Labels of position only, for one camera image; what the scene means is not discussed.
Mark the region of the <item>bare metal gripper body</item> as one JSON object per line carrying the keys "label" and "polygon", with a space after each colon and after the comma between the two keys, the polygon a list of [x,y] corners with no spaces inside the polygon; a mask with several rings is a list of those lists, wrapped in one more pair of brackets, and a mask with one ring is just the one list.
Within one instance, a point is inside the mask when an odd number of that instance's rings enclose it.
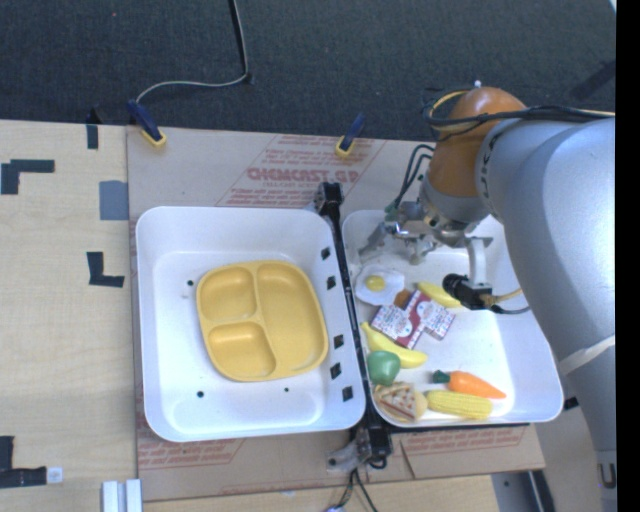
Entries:
{"label": "bare metal gripper body", "polygon": [[450,219],[428,203],[403,201],[395,223],[396,234],[405,239],[459,248],[480,221]]}

